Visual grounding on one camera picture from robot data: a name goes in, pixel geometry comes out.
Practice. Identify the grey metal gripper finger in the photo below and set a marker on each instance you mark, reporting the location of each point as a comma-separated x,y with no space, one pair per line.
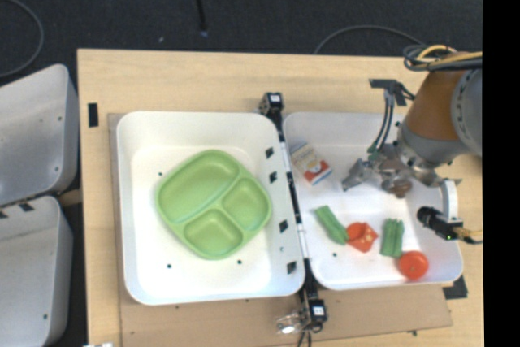
354,176
400,187

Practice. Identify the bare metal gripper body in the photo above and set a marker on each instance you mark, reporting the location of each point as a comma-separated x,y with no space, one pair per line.
396,165

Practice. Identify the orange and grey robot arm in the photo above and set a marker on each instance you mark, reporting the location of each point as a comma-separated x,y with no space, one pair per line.
430,109

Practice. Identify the white and red carton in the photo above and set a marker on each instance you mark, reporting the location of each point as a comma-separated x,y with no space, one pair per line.
310,163

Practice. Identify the green toy vegetable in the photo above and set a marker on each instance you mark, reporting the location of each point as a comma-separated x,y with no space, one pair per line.
392,237
332,224

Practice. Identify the red and yellow toy food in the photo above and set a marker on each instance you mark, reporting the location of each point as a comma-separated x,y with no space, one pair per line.
362,237

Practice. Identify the thin black and white rod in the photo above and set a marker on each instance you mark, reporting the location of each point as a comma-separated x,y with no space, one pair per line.
293,191

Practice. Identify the orange toy tomato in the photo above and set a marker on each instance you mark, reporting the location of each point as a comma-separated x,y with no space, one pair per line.
413,265

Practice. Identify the white plastic tray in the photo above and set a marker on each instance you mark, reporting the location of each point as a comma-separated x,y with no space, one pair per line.
365,272
146,223

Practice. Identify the green divided plate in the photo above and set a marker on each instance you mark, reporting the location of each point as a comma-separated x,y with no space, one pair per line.
211,203

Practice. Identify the black cylinder on white bracket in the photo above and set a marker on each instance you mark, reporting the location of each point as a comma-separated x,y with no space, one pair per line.
440,220

